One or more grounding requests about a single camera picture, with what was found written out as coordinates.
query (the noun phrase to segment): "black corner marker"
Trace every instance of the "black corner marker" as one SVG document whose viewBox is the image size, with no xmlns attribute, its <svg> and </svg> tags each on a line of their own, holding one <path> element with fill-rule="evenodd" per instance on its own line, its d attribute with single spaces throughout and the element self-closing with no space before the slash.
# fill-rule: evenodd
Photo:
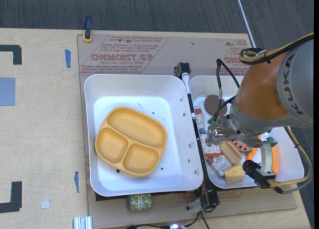
<svg viewBox="0 0 319 229">
<path fill-rule="evenodd" d="M 11 51 L 13 52 L 13 64 L 22 65 L 21 59 L 21 47 L 16 44 L 0 44 L 0 51 Z"/>
<path fill-rule="evenodd" d="M 9 203 L 0 204 L 0 213 L 17 212 L 22 207 L 22 182 L 11 182 L 11 198 Z"/>
</svg>

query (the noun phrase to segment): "blue square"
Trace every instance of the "blue square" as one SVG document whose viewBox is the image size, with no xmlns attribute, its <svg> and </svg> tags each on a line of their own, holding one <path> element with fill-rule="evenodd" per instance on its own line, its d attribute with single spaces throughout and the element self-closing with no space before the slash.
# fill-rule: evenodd
<svg viewBox="0 0 319 229">
<path fill-rule="evenodd" d="M 0 77 L 0 106 L 15 106 L 15 78 Z"/>
</svg>

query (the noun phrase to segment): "wooden table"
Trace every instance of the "wooden table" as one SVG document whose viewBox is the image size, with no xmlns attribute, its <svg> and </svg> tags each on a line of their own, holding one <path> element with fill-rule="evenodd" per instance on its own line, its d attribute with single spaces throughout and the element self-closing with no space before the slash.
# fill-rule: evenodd
<svg viewBox="0 0 319 229">
<path fill-rule="evenodd" d="M 15 105 L 0 106 L 0 203 L 22 182 L 22 208 L 0 214 L 3 229 L 72 228 L 88 216 L 77 35 L 82 30 L 0 29 L 0 44 L 22 48 L 22 65 L 0 52 L 0 77 L 15 78 Z M 95 31 L 110 34 L 206 36 L 236 34 Z M 71 67 L 65 50 L 71 52 Z M 79 175 L 79 192 L 74 176 Z M 297 209 L 207 219 L 211 228 L 308 229 L 299 192 Z M 50 200 L 50 208 L 42 201 Z M 202 220 L 194 228 L 206 228 Z"/>
</svg>

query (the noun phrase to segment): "green can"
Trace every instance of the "green can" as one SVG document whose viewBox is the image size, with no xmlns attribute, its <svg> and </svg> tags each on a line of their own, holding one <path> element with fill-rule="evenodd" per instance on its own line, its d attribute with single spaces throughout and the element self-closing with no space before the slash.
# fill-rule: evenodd
<svg viewBox="0 0 319 229">
<path fill-rule="evenodd" d="M 127 208 L 129 211 L 149 210 L 152 208 L 151 194 L 136 194 L 127 196 Z"/>
</svg>

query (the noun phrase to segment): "gray carpet floor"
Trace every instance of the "gray carpet floor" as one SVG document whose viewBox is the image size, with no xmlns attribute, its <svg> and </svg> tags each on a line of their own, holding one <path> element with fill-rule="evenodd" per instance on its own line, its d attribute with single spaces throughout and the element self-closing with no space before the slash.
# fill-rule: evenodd
<svg viewBox="0 0 319 229">
<path fill-rule="evenodd" d="M 314 31 L 314 0 L 0 0 L 0 27 L 247 33 L 279 48 Z M 314 162 L 313 129 L 293 128 Z M 315 228 L 314 182 L 301 190 Z"/>
</svg>

